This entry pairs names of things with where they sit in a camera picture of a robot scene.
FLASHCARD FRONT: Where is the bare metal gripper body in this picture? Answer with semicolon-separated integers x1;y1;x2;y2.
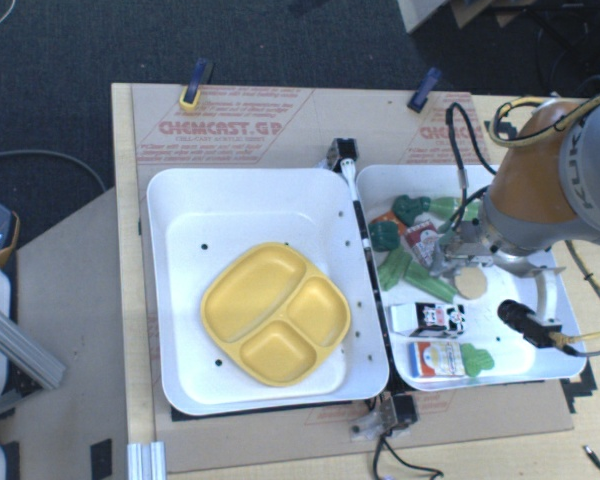
439;220;499;270

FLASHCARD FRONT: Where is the tan round biscuit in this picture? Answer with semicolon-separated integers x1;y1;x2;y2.
453;265;489;301

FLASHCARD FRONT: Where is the light green ribbed vegetable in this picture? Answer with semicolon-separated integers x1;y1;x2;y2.
404;260;460;304
376;245;414;292

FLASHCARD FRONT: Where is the red and white carton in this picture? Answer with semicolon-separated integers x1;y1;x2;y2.
404;219;442;270

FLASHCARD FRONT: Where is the light green toy vegetable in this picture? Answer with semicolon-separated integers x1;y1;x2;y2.
428;196;481;221

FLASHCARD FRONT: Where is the white plastic tray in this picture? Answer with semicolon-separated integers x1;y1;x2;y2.
146;167;392;416
355;163;589;393

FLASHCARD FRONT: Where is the black and white milk carton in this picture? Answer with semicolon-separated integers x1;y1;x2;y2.
389;301;467;340

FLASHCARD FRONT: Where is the dark green broccoli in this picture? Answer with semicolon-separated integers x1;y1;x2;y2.
368;220;401;253
391;193;432;227

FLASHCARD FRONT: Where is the orange carrot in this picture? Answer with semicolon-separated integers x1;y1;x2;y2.
369;209;408;235

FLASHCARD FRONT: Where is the thin black and white rod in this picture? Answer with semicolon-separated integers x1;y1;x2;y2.
340;159;395;395

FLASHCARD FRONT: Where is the light green toy lettuce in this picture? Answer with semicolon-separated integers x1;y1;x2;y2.
460;342;496;378

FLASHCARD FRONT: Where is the orange and white carton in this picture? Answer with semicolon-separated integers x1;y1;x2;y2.
407;340;467;380

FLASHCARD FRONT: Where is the yellow divided plate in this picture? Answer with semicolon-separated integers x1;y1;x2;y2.
199;241;353;388

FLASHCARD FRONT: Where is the brown cardboard board red print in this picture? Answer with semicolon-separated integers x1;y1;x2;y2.
129;83;577;474

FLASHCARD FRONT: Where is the black cylinder on white bracket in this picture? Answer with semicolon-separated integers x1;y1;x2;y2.
496;251;567;351

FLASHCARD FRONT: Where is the black block with thin wires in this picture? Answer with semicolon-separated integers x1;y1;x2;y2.
326;137;360;170
349;392;421;442

